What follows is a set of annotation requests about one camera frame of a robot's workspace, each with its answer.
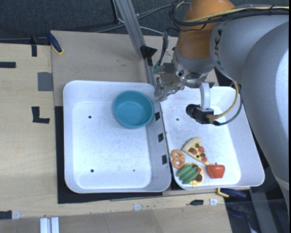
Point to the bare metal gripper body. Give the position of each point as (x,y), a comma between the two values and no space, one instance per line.
(171,74)

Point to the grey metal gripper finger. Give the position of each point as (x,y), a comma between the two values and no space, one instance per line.
(160,93)
(175,90)

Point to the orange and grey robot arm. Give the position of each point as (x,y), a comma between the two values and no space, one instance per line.
(257,57)

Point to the blue bowl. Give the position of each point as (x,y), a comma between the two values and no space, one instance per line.
(133,110)

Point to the toy pizza slice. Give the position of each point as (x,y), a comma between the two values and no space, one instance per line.
(195,149)

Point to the white plastic tray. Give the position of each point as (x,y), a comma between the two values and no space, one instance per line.
(106,149)
(220,142)

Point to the orange toy pretzel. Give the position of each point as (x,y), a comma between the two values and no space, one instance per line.
(177,163)

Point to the pale wood board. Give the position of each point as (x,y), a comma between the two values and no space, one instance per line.
(94,57)

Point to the green and yellow toy food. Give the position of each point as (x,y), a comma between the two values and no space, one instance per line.
(188,173)

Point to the red toy apple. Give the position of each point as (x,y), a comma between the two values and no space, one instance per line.
(216,171)

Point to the black cylinder on white bracket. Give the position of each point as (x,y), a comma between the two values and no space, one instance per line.
(200,114)

